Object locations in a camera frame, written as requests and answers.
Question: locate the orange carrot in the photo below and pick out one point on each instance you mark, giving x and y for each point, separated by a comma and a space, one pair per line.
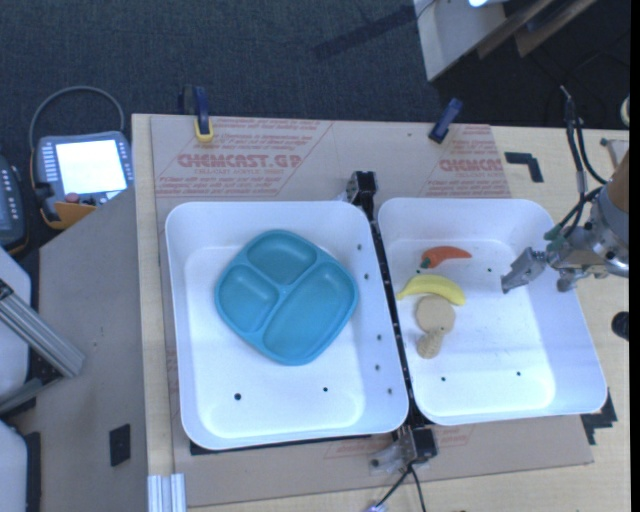
445, 254

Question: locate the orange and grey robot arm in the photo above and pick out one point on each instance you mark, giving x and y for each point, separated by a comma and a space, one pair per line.
620, 200

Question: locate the thin black and white rod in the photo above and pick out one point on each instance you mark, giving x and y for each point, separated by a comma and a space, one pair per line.
395, 320

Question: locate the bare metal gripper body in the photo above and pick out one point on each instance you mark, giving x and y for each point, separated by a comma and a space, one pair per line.
585, 257

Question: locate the tan ridged toy food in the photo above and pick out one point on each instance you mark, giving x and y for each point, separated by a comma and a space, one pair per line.
430, 344

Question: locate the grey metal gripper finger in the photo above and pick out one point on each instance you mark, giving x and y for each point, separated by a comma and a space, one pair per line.
522, 270
567, 282

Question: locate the blue divided plate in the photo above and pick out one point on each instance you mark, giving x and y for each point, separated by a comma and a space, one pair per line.
287, 297

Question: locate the brown cardboard board red print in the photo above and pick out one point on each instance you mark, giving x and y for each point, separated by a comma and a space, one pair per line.
310, 150

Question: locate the white plastic tray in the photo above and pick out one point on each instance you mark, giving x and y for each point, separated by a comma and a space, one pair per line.
280, 400
500, 360

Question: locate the yellow banana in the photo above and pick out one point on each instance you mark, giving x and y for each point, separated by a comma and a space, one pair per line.
432, 287

